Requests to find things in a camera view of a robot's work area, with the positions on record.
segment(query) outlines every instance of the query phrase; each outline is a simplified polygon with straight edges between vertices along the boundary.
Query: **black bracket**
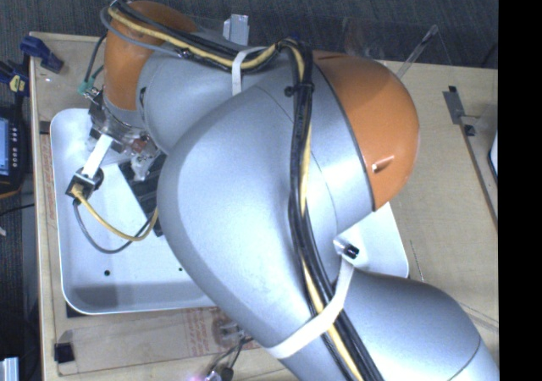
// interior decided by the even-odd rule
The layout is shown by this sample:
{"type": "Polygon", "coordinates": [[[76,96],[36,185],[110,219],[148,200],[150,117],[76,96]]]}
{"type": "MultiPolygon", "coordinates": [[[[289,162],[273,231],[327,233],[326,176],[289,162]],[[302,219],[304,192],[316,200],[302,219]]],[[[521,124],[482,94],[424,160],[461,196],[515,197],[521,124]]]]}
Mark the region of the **black bracket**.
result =
{"type": "Polygon", "coordinates": [[[91,178],[87,174],[83,174],[83,168],[80,168],[79,170],[77,170],[77,172],[74,173],[74,176],[69,182],[69,186],[68,186],[68,189],[66,190],[66,194],[75,199],[76,197],[71,192],[71,189],[74,188],[75,184],[78,184],[78,185],[81,185],[83,189],[83,197],[85,199],[88,199],[94,191],[100,188],[100,185],[102,185],[102,182],[103,182],[103,170],[101,168],[98,169],[98,171],[96,172],[93,178],[91,178]]]}
{"type": "Polygon", "coordinates": [[[461,124],[461,116],[465,116],[465,110],[463,109],[457,88],[455,86],[448,86],[448,91],[443,91],[442,94],[448,106],[451,121],[457,125],[461,124]]]}
{"type": "Polygon", "coordinates": [[[54,361],[58,363],[68,363],[75,361],[74,350],[69,342],[63,344],[54,344],[54,361]]]}

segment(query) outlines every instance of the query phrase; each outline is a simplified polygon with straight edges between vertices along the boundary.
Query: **screen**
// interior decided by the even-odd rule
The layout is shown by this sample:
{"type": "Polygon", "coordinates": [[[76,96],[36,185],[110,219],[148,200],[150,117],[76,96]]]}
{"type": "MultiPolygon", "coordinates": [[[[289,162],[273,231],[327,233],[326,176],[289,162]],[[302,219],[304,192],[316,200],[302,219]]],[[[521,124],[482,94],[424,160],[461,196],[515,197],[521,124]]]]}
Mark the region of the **screen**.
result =
{"type": "Polygon", "coordinates": [[[0,118],[0,175],[9,175],[9,121],[0,118]]]}

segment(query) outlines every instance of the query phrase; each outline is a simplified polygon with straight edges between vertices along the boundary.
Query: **blue clamp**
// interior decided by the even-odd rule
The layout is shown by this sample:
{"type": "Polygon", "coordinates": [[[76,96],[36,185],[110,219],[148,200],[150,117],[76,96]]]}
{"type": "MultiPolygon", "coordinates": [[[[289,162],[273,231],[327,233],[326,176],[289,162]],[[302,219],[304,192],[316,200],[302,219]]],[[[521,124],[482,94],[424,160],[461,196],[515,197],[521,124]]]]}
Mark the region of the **blue clamp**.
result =
{"type": "Polygon", "coordinates": [[[19,48],[25,54],[41,58],[41,66],[49,69],[53,73],[58,74],[64,62],[57,58],[54,53],[47,47],[43,41],[35,36],[25,36],[21,41],[19,48]]]}

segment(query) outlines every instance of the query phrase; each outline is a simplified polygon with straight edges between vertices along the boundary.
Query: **black cable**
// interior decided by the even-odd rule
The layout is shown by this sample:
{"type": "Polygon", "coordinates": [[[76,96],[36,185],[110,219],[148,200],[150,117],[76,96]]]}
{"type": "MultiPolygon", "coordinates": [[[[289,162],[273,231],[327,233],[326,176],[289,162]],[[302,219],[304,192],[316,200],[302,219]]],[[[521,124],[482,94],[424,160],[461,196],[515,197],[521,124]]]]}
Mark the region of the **black cable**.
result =
{"type": "MultiPolygon", "coordinates": [[[[294,75],[294,86],[288,88],[286,93],[292,95],[294,98],[294,129],[292,130],[292,148],[290,151],[290,185],[291,193],[289,199],[289,222],[290,222],[290,232],[292,233],[292,240],[294,244],[294,250],[296,253],[296,258],[298,261],[298,268],[301,276],[303,273],[303,257],[299,245],[302,243],[302,239],[299,235],[302,233],[301,226],[301,209],[298,213],[295,213],[295,206],[301,205],[300,193],[299,193],[299,181],[300,181],[300,165],[302,159],[302,153],[304,147],[307,144],[308,136],[308,127],[310,125],[310,116],[312,110],[312,91],[313,86],[311,83],[312,76],[312,53],[306,48],[304,44],[292,43],[288,40],[283,40],[278,43],[278,49],[282,50],[287,48],[289,50],[290,61],[294,66],[293,75],[294,75]],[[295,58],[294,48],[300,52],[301,58],[303,59],[303,76],[297,66],[297,60],[295,58]]],[[[312,299],[308,293],[308,289],[305,286],[305,297],[309,307],[311,315],[314,317],[318,313],[312,303],[312,299]]],[[[341,373],[346,380],[354,381],[350,370],[346,366],[344,360],[340,357],[339,352],[332,343],[332,340],[328,333],[322,334],[321,338],[329,351],[329,354],[333,358],[335,364],[340,369],[341,373]]]]}
{"type": "Polygon", "coordinates": [[[103,69],[104,69],[104,65],[101,65],[96,71],[94,71],[94,74],[92,75],[92,77],[96,79],[98,74],[100,74],[103,71],[103,69]]]}
{"type": "Polygon", "coordinates": [[[28,205],[22,205],[20,207],[11,208],[11,209],[8,209],[6,211],[2,211],[0,213],[0,217],[3,217],[4,215],[8,215],[10,213],[14,213],[15,211],[20,211],[21,209],[26,209],[26,208],[30,208],[30,207],[34,207],[34,206],[35,206],[34,203],[29,203],[28,205]]]}
{"type": "MultiPolygon", "coordinates": [[[[329,304],[334,295],[334,290],[329,282],[327,274],[325,273],[324,266],[321,262],[320,256],[318,254],[318,248],[314,242],[314,236],[312,234],[312,225],[310,223],[310,214],[307,209],[305,209],[304,214],[301,214],[301,201],[299,198],[299,163],[301,162],[302,149],[305,147],[305,142],[303,139],[306,138],[308,130],[308,121],[310,120],[311,101],[306,100],[297,104],[297,113],[296,118],[298,124],[296,127],[298,131],[296,138],[294,138],[294,144],[297,146],[294,148],[292,153],[291,161],[291,184],[292,184],[292,196],[290,197],[290,220],[295,224],[293,233],[296,236],[296,248],[300,252],[300,258],[305,260],[305,264],[311,274],[312,279],[315,282],[318,294],[323,301],[323,304],[326,306],[329,304]]],[[[335,321],[335,327],[337,328],[340,337],[345,342],[347,348],[354,350],[353,360],[357,363],[357,367],[360,369],[366,367],[367,370],[374,374],[375,377],[371,379],[379,379],[378,371],[373,364],[372,359],[368,355],[367,350],[362,344],[359,336],[357,335],[356,330],[351,325],[348,317],[346,316],[345,311],[342,311],[335,321]]]]}
{"type": "MultiPolygon", "coordinates": [[[[115,6],[120,12],[123,14],[129,15],[133,17],[134,19],[138,19],[139,21],[142,21],[144,23],[147,23],[148,25],[151,25],[155,27],[156,29],[171,35],[174,38],[178,38],[182,41],[185,41],[187,44],[190,44],[194,47],[198,47],[201,50],[205,50],[206,52],[212,52],[216,56],[227,56],[230,58],[234,58],[237,55],[237,50],[227,47],[225,45],[220,44],[219,42],[215,41],[209,41],[201,36],[194,35],[190,32],[186,32],[184,30],[177,30],[172,27],[169,27],[167,25],[163,25],[161,23],[158,23],[157,21],[150,19],[146,15],[140,13],[139,11],[136,11],[130,5],[123,0],[116,0],[111,4],[111,6],[115,6]]],[[[247,55],[247,60],[250,60],[250,58],[255,58],[257,56],[257,52],[252,55],[247,55]]]]}
{"type": "Polygon", "coordinates": [[[252,342],[252,337],[248,337],[248,336],[241,336],[239,338],[239,342],[236,343],[235,345],[233,345],[231,348],[229,348],[226,352],[224,352],[223,354],[219,355],[217,358],[215,358],[213,360],[213,362],[211,363],[211,365],[209,366],[209,369],[207,370],[207,373],[210,373],[212,372],[213,370],[215,370],[217,367],[218,367],[218,364],[224,359],[226,358],[227,356],[230,356],[231,354],[233,354],[235,352],[235,355],[234,355],[234,358],[233,360],[227,365],[227,367],[229,368],[232,368],[234,365],[235,365],[235,362],[237,362],[237,358],[239,357],[242,349],[243,349],[243,346],[245,346],[246,344],[252,342]]]}
{"type": "MultiPolygon", "coordinates": [[[[171,27],[169,27],[167,25],[163,25],[161,23],[158,23],[157,21],[154,21],[153,19],[150,19],[149,17],[147,17],[146,15],[140,13],[139,11],[136,11],[135,9],[131,8],[128,3],[126,3],[126,2],[124,2],[122,0],[115,0],[113,3],[111,3],[111,5],[109,7],[111,7],[111,8],[115,7],[119,12],[121,12],[121,13],[127,15],[127,16],[130,16],[133,19],[136,19],[136,20],[138,20],[140,22],[151,25],[155,29],[165,33],[166,35],[169,35],[169,36],[171,36],[171,37],[173,37],[173,38],[175,38],[175,39],[177,39],[179,41],[183,41],[184,43],[186,43],[186,45],[196,47],[196,48],[198,48],[198,49],[200,49],[200,50],[202,50],[204,52],[212,54],[213,56],[218,56],[218,57],[221,57],[221,58],[227,58],[227,59],[233,61],[233,59],[235,58],[235,56],[238,53],[238,50],[236,50],[234,48],[231,48],[231,47],[228,47],[228,46],[225,46],[223,44],[220,44],[219,42],[210,41],[210,40],[208,40],[206,38],[203,38],[202,36],[194,35],[194,34],[192,34],[190,32],[186,32],[186,31],[183,31],[183,30],[176,30],[176,29],[171,28],[171,27]]],[[[110,24],[108,24],[107,27],[110,28],[110,30],[113,29],[113,27],[110,24]]],[[[198,62],[204,62],[204,63],[210,64],[210,65],[212,65],[212,66],[214,66],[216,68],[221,68],[221,69],[224,69],[224,70],[227,70],[227,71],[231,70],[230,67],[224,66],[221,63],[216,62],[216,61],[214,61],[214,60],[212,60],[210,58],[204,58],[204,57],[201,57],[201,56],[197,56],[193,52],[190,52],[187,48],[183,48],[183,47],[179,47],[179,46],[174,46],[174,47],[177,48],[180,51],[180,53],[183,54],[183,57],[185,57],[185,58],[193,59],[193,60],[196,60],[198,62]]],[[[258,57],[260,53],[261,52],[252,52],[252,53],[246,55],[245,60],[248,62],[248,61],[258,57]]],[[[272,60],[274,60],[274,58],[277,55],[278,55],[278,52],[275,52],[270,57],[265,59],[262,63],[259,63],[257,66],[255,66],[253,68],[249,68],[249,69],[243,69],[243,72],[248,74],[248,73],[260,70],[260,69],[264,68],[265,66],[267,66],[272,60]]]]}
{"type": "Polygon", "coordinates": [[[108,35],[107,33],[104,33],[102,36],[100,36],[100,39],[98,39],[98,41],[96,42],[96,45],[94,46],[94,50],[92,50],[91,60],[89,61],[88,67],[86,68],[85,82],[87,82],[91,78],[92,67],[94,66],[94,62],[96,61],[98,49],[102,45],[102,42],[106,38],[107,35],[108,35]]]}

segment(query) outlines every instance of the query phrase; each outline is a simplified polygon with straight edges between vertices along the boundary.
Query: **wire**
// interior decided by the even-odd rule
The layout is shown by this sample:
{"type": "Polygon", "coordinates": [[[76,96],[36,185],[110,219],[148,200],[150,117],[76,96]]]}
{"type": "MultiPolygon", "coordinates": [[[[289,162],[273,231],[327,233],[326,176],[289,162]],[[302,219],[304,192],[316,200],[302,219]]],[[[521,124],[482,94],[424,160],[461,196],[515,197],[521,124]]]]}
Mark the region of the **wire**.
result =
{"type": "Polygon", "coordinates": [[[226,367],[229,367],[230,369],[235,365],[235,362],[237,362],[237,358],[239,358],[239,355],[243,349],[243,346],[245,346],[246,344],[252,342],[252,337],[249,337],[249,336],[241,336],[239,338],[239,342],[236,343],[235,345],[233,345],[231,348],[229,348],[225,353],[221,354],[220,356],[218,356],[217,358],[215,358],[213,360],[213,362],[211,363],[211,365],[209,366],[209,369],[207,370],[207,373],[210,373],[212,372],[213,370],[215,370],[219,363],[224,359],[226,358],[227,356],[230,356],[232,355],[233,353],[235,353],[235,355],[233,356],[233,359],[230,361],[230,363],[228,363],[226,365],[226,367]]]}
{"type": "Polygon", "coordinates": [[[85,196],[83,195],[83,190],[80,184],[74,184],[74,186],[71,189],[70,192],[74,198],[83,204],[83,206],[88,210],[88,212],[91,214],[92,217],[96,219],[96,221],[101,224],[104,228],[109,230],[110,232],[113,232],[115,235],[124,238],[125,240],[129,241],[141,241],[144,240],[152,231],[152,228],[156,224],[158,220],[158,208],[154,210],[154,214],[151,217],[151,221],[147,225],[147,229],[141,234],[141,236],[132,236],[127,235],[124,232],[114,228],[111,224],[109,224],[106,220],[104,220],[100,214],[96,212],[96,210],[92,207],[92,205],[85,199],[85,196]]]}
{"type": "Polygon", "coordinates": [[[8,215],[10,213],[14,213],[16,211],[20,211],[21,209],[31,208],[31,207],[34,207],[34,206],[35,206],[34,203],[29,203],[28,205],[22,205],[20,207],[11,208],[11,209],[8,209],[6,211],[2,211],[0,213],[0,217],[3,217],[4,215],[8,215]]]}
{"type": "Polygon", "coordinates": [[[94,74],[92,74],[90,78],[92,80],[95,80],[98,77],[98,75],[103,71],[103,68],[104,68],[104,65],[100,66],[100,68],[94,71],[94,74]]]}
{"type": "Polygon", "coordinates": [[[102,24],[110,30],[112,33],[114,33],[116,36],[118,36],[121,39],[124,39],[125,41],[129,42],[130,44],[134,44],[140,47],[148,48],[149,50],[153,50],[155,52],[162,52],[165,54],[168,54],[169,56],[173,56],[174,58],[180,57],[180,54],[178,52],[175,52],[173,50],[169,50],[168,48],[160,47],[160,46],[153,46],[152,44],[147,44],[146,42],[137,41],[135,39],[130,38],[129,36],[119,32],[114,27],[111,26],[110,22],[108,21],[106,15],[108,13],[108,7],[103,8],[100,11],[100,20],[102,21],[102,24]]]}
{"type": "Polygon", "coordinates": [[[79,203],[77,202],[76,199],[74,199],[73,201],[73,207],[74,207],[74,212],[75,212],[75,218],[77,220],[77,224],[79,225],[81,231],[83,232],[83,235],[86,237],[86,239],[88,240],[88,242],[91,243],[91,245],[98,251],[100,251],[101,253],[104,253],[106,255],[113,255],[115,253],[119,253],[121,252],[122,250],[124,250],[126,247],[128,247],[132,241],[127,241],[126,243],[124,243],[121,247],[119,247],[118,249],[113,249],[113,250],[109,250],[109,249],[106,249],[106,248],[103,248],[101,247],[100,245],[98,245],[95,241],[94,241],[94,238],[92,238],[91,234],[88,232],[88,230],[86,229],[86,226],[85,224],[83,223],[83,219],[81,218],[81,215],[79,213],[79,203]]]}
{"type": "Polygon", "coordinates": [[[96,55],[98,54],[98,49],[102,45],[102,42],[106,38],[107,35],[108,35],[107,33],[104,33],[102,36],[100,36],[100,39],[97,40],[96,45],[94,46],[94,50],[92,50],[91,60],[89,61],[88,67],[86,68],[85,82],[87,82],[91,77],[92,66],[94,66],[94,62],[96,61],[96,55]]]}

